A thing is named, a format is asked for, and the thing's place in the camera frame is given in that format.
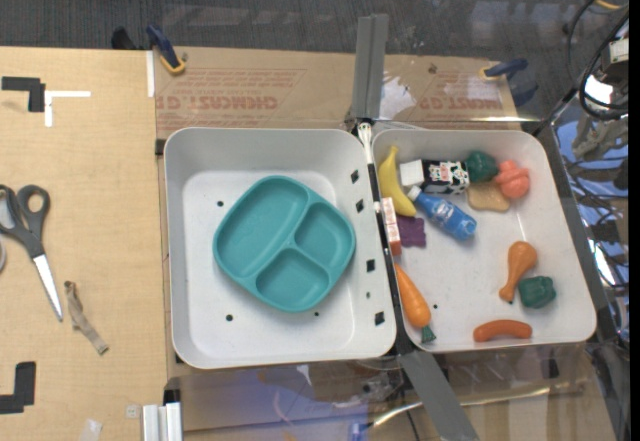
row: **cardboard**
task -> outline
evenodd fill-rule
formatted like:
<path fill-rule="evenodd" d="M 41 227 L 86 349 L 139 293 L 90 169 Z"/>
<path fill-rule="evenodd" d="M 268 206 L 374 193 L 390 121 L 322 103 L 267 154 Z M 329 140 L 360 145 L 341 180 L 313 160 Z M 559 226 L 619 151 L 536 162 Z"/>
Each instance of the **cardboard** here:
<path fill-rule="evenodd" d="M 179 76 L 156 56 L 161 139 L 189 126 L 337 128 L 349 120 L 355 55 L 198 47 L 176 52 L 187 58 Z M 520 118 L 506 79 L 484 82 L 478 74 L 491 64 L 388 55 L 380 118 L 430 128 L 513 128 Z"/>

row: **toy carrot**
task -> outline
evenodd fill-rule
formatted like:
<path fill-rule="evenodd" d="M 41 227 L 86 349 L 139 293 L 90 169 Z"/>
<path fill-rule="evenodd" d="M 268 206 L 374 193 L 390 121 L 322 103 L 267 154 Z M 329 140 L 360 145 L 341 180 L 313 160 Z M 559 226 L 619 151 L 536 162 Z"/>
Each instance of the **toy carrot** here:
<path fill-rule="evenodd" d="M 400 291 L 400 300 L 407 319 L 411 325 L 422 329 L 422 343 L 433 341 L 436 335 L 429 328 L 431 322 L 431 311 L 429 305 L 424 299 L 416 285 L 411 281 L 406 272 L 397 263 L 396 276 L 398 278 L 398 290 Z"/>

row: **scissors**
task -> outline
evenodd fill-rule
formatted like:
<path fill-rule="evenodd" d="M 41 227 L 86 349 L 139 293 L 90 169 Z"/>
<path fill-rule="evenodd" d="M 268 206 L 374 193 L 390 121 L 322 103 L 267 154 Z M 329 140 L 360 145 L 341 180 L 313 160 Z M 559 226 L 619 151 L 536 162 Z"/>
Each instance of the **scissors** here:
<path fill-rule="evenodd" d="M 32 196 L 39 196 L 42 200 L 38 210 L 32 210 L 29 206 L 29 200 Z M 42 225 L 51 204 L 49 193 L 37 185 L 26 185 L 16 194 L 6 185 L 0 185 L 0 205 L 3 202 L 6 203 L 8 220 L 7 215 L 0 217 L 0 232 L 12 236 L 25 246 L 38 269 L 51 307 L 58 320 L 62 322 L 60 298 L 42 246 Z"/>

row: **toy chicken leg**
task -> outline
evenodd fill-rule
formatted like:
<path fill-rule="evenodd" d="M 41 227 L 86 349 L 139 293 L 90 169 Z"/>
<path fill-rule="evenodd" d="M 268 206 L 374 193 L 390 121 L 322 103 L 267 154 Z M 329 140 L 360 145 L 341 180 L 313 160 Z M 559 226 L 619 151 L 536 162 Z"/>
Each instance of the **toy chicken leg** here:
<path fill-rule="evenodd" d="M 536 261 L 538 261 L 538 253 L 531 244 L 523 241 L 511 244 L 507 258 L 509 266 L 507 283 L 498 292 L 501 299 L 508 302 L 513 301 L 518 281 L 527 270 L 536 264 Z"/>

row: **toy banana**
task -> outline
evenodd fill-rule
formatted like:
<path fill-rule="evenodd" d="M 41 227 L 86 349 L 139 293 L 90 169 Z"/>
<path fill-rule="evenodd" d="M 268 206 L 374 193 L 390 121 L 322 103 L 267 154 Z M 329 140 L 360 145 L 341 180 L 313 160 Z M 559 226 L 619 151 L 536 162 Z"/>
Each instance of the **toy banana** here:
<path fill-rule="evenodd" d="M 380 194 L 382 197 L 390 197 L 393 199 L 393 206 L 395 207 L 396 213 L 406 215 L 407 217 L 414 217 L 416 207 L 413 205 L 411 199 L 404 193 L 398 182 L 398 174 L 396 172 L 397 152 L 398 148 L 391 146 L 389 148 L 389 155 L 382 161 L 378 168 Z"/>

